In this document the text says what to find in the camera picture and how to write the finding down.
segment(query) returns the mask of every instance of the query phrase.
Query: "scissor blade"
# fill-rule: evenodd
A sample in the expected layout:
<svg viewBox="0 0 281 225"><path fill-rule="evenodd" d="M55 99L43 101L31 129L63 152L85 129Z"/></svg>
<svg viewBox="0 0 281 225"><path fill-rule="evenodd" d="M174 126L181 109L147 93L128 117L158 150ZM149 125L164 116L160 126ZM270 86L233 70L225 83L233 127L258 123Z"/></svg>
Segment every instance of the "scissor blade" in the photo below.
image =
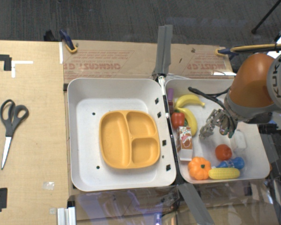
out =
<svg viewBox="0 0 281 225"><path fill-rule="evenodd" d="M7 158L8 151L9 151L10 142L11 142L11 137L6 137L5 145L4 145L4 151L3 151L3 157L2 157L1 169L3 169L4 164L6 162L6 158Z"/></svg>

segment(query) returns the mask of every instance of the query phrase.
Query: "banana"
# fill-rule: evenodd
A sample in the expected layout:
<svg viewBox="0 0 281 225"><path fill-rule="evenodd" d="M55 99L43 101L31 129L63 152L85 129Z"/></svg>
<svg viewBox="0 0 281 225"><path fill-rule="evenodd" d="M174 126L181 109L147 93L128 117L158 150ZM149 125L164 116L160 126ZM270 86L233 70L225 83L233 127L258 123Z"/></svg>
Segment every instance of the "banana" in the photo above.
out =
<svg viewBox="0 0 281 225"><path fill-rule="evenodd" d="M177 107L184 107L186 104L199 104L202 107L205 106L205 103L203 103L199 97L195 94L186 94L186 95L182 95L181 97L179 97L175 103L175 109Z"/></svg>
<svg viewBox="0 0 281 225"><path fill-rule="evenodd" d="M177 107L179 112L184 113L188 126L191 128L192 136L195 136L198 130L197 120L191 110L188 108Z"/></svg>

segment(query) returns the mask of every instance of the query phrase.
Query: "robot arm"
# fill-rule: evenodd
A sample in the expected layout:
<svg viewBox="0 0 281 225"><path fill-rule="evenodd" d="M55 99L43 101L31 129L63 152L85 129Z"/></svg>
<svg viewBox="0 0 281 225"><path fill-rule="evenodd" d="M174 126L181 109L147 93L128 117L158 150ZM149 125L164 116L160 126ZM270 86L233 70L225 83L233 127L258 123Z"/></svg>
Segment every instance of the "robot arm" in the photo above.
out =
<svg viewBox="0 0 281 225"><path fill-rule="evenodd" d="M272 112L281 111L281 55L276 59L256 53L241 65L224 99L223 109L213 110L200 138L213 134L215 126L231 138L237 123L268 123Z"/></svg>

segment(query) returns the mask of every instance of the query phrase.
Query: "cardboard box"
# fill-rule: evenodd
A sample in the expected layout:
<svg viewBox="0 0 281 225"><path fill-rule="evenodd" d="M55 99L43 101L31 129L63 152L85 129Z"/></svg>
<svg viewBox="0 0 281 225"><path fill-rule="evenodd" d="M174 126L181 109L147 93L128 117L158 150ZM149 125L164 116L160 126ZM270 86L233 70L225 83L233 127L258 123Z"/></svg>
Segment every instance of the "cardboard box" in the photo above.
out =
<svg viewBox="0 0 281 225"><path fill-rule="evenodd" d="M178 157L181 161L192 160L192 132L190 127L178 127L176 132Z"/></svg>

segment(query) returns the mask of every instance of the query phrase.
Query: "orange pumpkin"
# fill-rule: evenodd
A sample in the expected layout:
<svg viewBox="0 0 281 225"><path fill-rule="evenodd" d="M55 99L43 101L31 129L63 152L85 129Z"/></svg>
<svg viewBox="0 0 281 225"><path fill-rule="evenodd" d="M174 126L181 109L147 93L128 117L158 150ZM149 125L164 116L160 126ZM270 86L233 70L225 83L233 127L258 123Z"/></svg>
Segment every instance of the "orange pumpkin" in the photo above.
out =
<svg viewBox="0 0 281 225"><path fill-rule="evenodd" d="M188 163L189 175L196 180L208 179L208 172L211 169L211 164L203 157L194 157Z"/></svg>

